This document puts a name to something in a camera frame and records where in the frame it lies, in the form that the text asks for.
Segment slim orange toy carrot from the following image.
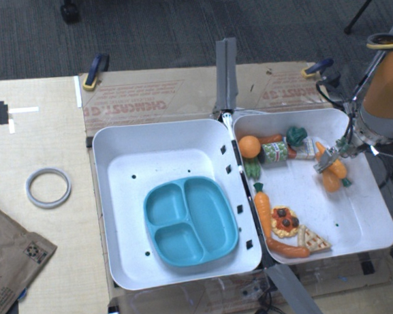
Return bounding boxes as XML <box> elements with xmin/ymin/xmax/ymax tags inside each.
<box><xmin>314</xmin><ymin>138</ymin><xmax>349</xmax><ymax>182</ymax></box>

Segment brown paper envelope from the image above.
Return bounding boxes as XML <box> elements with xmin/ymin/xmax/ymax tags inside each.
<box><xmin>0</xmin><ymin>187</ymin><xmax>65</xmax><ymax>314</ymax></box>

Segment stubby orange toy carrot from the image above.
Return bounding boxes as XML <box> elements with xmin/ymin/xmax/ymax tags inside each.
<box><xmin>320</xmin><ymin>164</ymin><xmax>354</xmax><ymax>194</ymax></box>

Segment dark green toy broccoli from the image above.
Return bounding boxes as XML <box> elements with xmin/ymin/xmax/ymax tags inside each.
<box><xmin>285</xmin><ymin>124</ymin><xmax>310</xmax><ymax>148</ymax></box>

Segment green toy pea pods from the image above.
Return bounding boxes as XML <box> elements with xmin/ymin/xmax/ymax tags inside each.
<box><xmin>242</xmin><ymin>155</ymin><xmax>264</xmax><ymax>180</ymax></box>

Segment short orange-brown toy sausage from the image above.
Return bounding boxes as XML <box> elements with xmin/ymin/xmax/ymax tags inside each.
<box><xmin>257</xmin><ymin>133</ymin><xmax>284</xmax><ymax>146</ymax></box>

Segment small green can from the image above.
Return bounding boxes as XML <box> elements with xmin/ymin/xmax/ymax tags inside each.
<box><xmin>256</xmin><ymin>140</ymin><xmax>291</xmax><ymax>165</ymax></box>

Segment large orange toy carrot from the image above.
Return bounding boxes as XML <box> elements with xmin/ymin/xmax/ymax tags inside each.
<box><xmin>251</xmin><ymin>180</ymin><xmax>274</xmax><ymax>240</ymax></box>

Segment white tape ring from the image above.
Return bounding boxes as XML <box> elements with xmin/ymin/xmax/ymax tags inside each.
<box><xmin>23</xmin><ymin>165</ymin><xmax>74</xmax><ymax>211</ymax></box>

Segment white plastic tray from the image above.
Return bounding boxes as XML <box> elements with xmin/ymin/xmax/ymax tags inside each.
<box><xmin>231</xmin><ymin>102</ymin><xmax>393</xmax><ymax>270</ymax></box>
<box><xmin>90</xmin><ymin>114</ymin><xmax>265</xmax><ymax>294</ymax></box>

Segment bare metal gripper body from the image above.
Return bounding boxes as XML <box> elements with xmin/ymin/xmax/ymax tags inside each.
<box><xmin>333</xmin><ymin>133</ymin><xmax>377</xmax><ymax>161</ymax></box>

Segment toy pizza with olives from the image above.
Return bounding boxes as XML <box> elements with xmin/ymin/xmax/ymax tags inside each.
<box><xmin>268</xmin><ymin>204</ymin><xmax>301</xmax><ymax>240</ymax></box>

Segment small white carton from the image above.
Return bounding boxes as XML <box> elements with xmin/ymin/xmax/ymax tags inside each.
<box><xmin>292</xmin><ymin>136</ymin><xmax>318</xmax><ymax>162</ymax></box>

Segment beige lattice pie slice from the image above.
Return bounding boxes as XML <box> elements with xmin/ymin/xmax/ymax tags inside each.
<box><xmin>296</xmin><ymin>222</ymin><xmax>333</xmax><ymax>255</ymax></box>

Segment black caster wheel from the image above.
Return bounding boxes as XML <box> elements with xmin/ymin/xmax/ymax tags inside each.
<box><xmin>59</xmin><ymin>1</ymin><xmax>82</xmax><ymax>25</ymax></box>

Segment blue divided plate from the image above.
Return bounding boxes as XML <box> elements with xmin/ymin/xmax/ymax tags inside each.
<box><xmin>140</xmin><ymin>172</ymin><xmax>242</xmax><ymax>270</ymax></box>

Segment orange toy fruit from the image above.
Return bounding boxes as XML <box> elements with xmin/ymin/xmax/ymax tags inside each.
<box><xmin>237</xmin><ymin>134</ymin><xmax>263</xmax><ymax>160</ymax></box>

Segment brown cardboard board red print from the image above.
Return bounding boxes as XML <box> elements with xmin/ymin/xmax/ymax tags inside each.
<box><xmin>78</xmin><ymin>47</ymin><xmax>393</xmax><ymax>314</ymax></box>

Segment long orange-brown toy sausage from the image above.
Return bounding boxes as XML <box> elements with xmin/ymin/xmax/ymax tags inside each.
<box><xmin>265</xmin><ymin>234</ymin><xmax>311</xmax><ymax>262</ymax></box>

